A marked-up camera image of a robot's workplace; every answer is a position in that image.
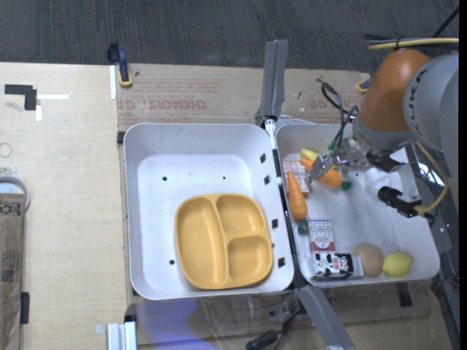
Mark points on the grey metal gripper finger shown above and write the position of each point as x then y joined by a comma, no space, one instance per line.
316,168
333,161

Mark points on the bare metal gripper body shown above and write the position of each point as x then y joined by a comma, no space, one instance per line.
353,154

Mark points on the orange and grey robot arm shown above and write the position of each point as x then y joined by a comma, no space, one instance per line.
390,93

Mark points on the yellow banana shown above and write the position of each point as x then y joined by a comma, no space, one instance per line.
308,154

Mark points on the orange carrot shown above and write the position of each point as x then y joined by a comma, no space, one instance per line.
296,199
332,177

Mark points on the red and white carton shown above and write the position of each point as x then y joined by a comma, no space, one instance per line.
322,237
290,167

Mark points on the white plastic tray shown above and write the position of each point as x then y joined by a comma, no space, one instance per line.
160,210
368,217

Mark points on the cow print carton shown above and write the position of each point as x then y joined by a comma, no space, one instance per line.
333,265

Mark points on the brown bread roll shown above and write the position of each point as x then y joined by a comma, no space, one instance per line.
369,260

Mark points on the yellow lemon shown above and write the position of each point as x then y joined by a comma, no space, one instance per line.
397,264

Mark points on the yellow divided plate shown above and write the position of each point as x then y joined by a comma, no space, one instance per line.
222,241

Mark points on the brown cardboard board red print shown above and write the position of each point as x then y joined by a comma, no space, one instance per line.
219,93

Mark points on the brown paper bag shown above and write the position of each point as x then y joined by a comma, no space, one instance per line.
11,268

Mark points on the black cylinder on white bracket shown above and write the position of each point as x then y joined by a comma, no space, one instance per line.
396,198

